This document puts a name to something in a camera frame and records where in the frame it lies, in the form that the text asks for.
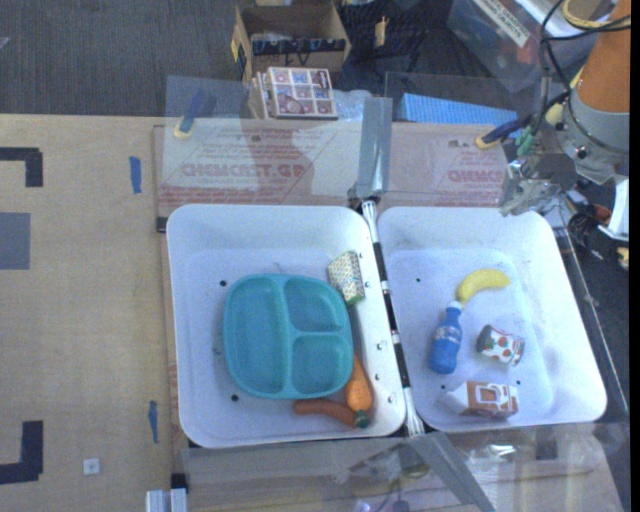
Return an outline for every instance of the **blue tray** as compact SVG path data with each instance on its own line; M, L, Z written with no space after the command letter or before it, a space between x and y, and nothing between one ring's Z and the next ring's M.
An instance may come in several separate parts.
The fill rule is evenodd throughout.
M236 384L265 398L303 399L344 387L353 339L340 293L318 279L254 274L225 301L224 353Z

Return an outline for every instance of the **yellow banana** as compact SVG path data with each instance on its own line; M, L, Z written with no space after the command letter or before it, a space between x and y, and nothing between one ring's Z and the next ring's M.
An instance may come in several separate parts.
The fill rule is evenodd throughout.
M493 268L481 268L465 277L456 289L456 300L464 305L480 290L504 288L511 281L509 276Z

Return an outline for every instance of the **dark floor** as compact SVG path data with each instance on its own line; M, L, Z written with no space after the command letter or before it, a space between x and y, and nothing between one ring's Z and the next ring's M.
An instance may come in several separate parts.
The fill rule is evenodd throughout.
M402 9L416 1L396 3ZM430 2L414 72L490 76L446 28L451 0ZM168 77L236 79L233 19L233 0L0 0L0 113L163 116ZM408 63L406 57L348 62L336 87L381 94L380 76ZM608 386L603 421L626 423L628 272L580 247L577 255L580 267L567 261L567 268L582 271L588 285L575 291Z

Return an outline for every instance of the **blue bottle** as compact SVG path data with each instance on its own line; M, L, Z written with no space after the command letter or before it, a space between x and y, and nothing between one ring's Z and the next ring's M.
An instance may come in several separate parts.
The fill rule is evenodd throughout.
M429 356L429 368L434 372L453 373L456 369L456 357L462 341L459 321L461 313L462 304L458 301L450 302L444 320L438 324Z

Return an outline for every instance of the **gray square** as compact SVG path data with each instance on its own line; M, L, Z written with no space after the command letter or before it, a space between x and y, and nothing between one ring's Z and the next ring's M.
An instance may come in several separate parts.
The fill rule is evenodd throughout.
M0 270L29 270L31 214L0 212Z

